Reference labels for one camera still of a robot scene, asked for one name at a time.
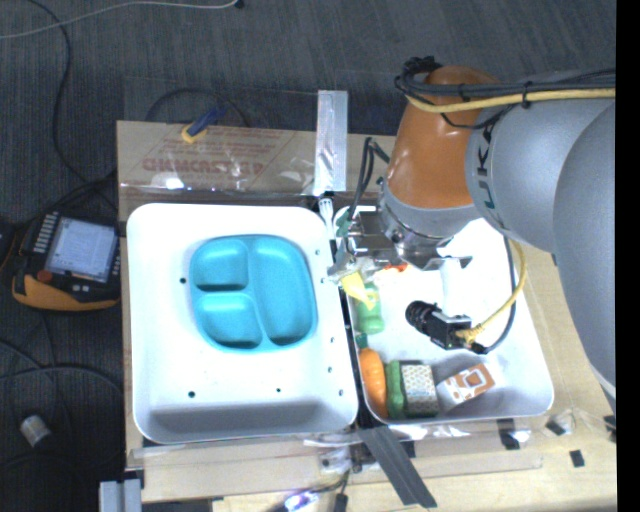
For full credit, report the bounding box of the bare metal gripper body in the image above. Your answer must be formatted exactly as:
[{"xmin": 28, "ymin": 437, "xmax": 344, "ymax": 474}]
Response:
[{"xmin": 345, "ymin": 209, "xmax": 454, "ymax": 272}]

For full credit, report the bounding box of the yellow banana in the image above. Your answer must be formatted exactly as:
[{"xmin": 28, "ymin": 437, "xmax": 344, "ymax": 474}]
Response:
[{"xmin": 340, "ymin": 270, "xmax": 377, "ymax": 308}]

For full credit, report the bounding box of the blue divided plate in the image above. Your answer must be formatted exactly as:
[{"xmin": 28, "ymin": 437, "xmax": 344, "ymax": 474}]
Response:
[{"xmin": 188, "ymin": 234, "xmax": 320, "ymax": 354}]

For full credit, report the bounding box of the green plastic bottle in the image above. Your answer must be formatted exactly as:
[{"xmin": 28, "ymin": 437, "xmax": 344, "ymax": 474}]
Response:
[{"xmin": 351, "ymin": 281, "xmax": 387, "ymax": 336}]

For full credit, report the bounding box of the white plastic tray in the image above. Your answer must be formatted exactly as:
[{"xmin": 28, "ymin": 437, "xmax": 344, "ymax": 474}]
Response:
[
  {"xmin": 125, "ymin": 201, "xmax": 360, "ymax": 446},
  {"xmin": 331, "ymin": 203, "xmax": 556, "ymax": 427}
]

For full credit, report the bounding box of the orange carrot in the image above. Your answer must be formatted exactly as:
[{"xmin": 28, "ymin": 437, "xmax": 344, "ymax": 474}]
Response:
[{"xmin": 355, "ymin": 334, "xmax": 390, "ymax": 420}]

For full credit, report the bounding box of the green toy vegetable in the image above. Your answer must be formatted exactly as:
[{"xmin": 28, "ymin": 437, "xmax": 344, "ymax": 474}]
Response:
[{"xmin": 383, "ymin": 359, "xmax": 408, "ymax": 421}]

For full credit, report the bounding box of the patterned white and green carton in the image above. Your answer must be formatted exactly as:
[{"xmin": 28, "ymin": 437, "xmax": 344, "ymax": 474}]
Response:
[{"xmin": 399, "ymin": 363, "xmax": 442, "ymax": 419}]

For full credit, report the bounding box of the brown cardboard board, red print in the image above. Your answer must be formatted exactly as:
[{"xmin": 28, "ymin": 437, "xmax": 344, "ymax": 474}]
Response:
[{"xmin": 115, "ymin": 119, "xmax": 617, "ymax": 503}]

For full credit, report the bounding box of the orange and white carton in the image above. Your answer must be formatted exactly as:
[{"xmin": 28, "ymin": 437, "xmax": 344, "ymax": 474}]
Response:
[{"xmin": 434, "ymin": 362, "xmax": 497, "ymax": 415}]

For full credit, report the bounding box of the small grey metal cylinder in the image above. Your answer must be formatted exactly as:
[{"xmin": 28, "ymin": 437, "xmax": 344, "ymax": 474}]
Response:
[{"xmin": 19, "ymin": 413, "xmax": 53, "ymax": 448}]

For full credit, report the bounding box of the black cylinder on white bracket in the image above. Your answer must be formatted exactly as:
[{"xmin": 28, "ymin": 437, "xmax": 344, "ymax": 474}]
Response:
[{"xmin": 405, "ymin": 253, "xmax": 474, "ymax": 352}]

